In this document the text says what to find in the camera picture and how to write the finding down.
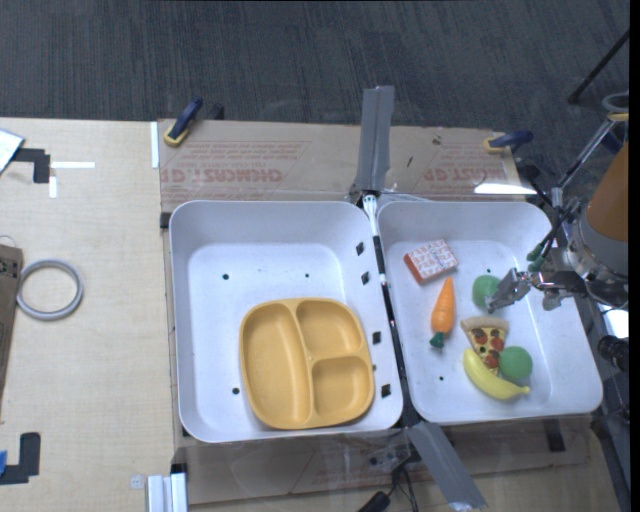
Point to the white tape roll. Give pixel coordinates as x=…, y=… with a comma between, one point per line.
x=25, y=306

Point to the black cylinder on white bracket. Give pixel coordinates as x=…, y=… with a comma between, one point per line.
x=614, y=351

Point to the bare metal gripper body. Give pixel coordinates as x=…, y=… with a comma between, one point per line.
x=565, y=282

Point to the yellow banana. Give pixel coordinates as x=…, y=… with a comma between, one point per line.
x=487, y=382

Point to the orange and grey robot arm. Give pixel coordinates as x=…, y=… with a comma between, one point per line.
x=611, y=200

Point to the orange carrot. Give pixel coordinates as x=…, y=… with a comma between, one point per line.
x=444, y=310

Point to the pizza slice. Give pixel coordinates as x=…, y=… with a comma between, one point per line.
x=484, y=336

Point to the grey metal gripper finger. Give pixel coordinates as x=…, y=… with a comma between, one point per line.
x=517, y=287
x=504, y=286

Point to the orange and white carton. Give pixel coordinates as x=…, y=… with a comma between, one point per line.
x=430, y=261

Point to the brown cardboard board red print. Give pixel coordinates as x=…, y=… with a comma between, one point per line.
x=280, y=165

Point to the green ball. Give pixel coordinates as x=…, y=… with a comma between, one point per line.
x=482, y=291
x=517, y=363

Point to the white plastic tray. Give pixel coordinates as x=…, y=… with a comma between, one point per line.
x=210, y=325
x=545, y=370

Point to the yellow divided plate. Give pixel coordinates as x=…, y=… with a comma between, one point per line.
x=270, y=360

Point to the brown cardboard piece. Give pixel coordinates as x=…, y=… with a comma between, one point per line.
x=6, y=325

